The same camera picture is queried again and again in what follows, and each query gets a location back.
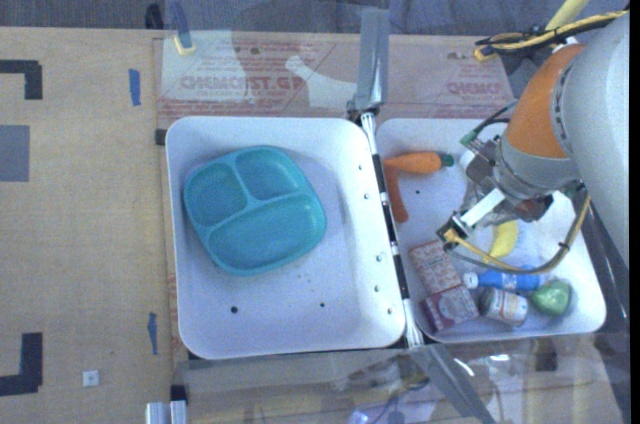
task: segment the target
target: silver can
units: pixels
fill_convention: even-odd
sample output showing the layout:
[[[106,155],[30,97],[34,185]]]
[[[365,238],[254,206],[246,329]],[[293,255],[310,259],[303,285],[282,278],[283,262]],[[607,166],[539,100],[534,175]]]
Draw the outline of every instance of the silver can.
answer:
[[[488,287],[482,293],[478,307],[482,316],[520,326],[527,318],[529,301],[519,294]]]

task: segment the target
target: banana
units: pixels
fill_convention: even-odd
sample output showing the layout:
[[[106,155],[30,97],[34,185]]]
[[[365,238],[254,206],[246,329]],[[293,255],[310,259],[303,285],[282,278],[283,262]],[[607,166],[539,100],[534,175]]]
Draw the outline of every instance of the banana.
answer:
[[[518,222],[507,221],[493,227],[493,243],[489,255],[499,259],[511,253],[518,240]]]

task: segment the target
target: orange object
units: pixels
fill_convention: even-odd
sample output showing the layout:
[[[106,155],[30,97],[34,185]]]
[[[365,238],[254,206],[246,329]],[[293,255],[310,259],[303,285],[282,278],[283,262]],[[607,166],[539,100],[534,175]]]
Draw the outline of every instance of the orange object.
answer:
[[[453,163],[451,156],[445,156],[445,159],[447,159],[447,165]],[[442,168],[443,164],[443,157],[436,152],[411,152],[382,161],[393,218],[398,223],[404,223],[409,219],[409,213],[404,206],[398,186],[399,173],[401,171],[421,174],[433,173]]]
[[[551,98],[560,74],[583,44],[572,44],[552,54],[525,88],[505,132],[516,149],[533,156],[562,159],[567,157],[551,125]]]

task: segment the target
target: divided teal plate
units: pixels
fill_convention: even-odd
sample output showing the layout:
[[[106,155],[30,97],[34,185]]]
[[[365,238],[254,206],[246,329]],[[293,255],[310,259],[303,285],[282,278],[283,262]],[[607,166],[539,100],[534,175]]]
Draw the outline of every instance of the divided teal plate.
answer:
[[[184,188],[204,249],[228,273],[250,276],[313,249],[327,222],[320,200],[282,150],[236,150],[196,169]]]

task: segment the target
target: blue bottle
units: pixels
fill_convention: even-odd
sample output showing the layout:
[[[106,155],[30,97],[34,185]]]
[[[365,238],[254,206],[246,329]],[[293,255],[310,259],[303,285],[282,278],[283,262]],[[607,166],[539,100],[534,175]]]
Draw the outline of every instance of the blue bottle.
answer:
[[[533,291],[540,286],[540,275],[509,275],[499,271],[465,273],[462,281],[468,289],[495,287],[507,291]]]

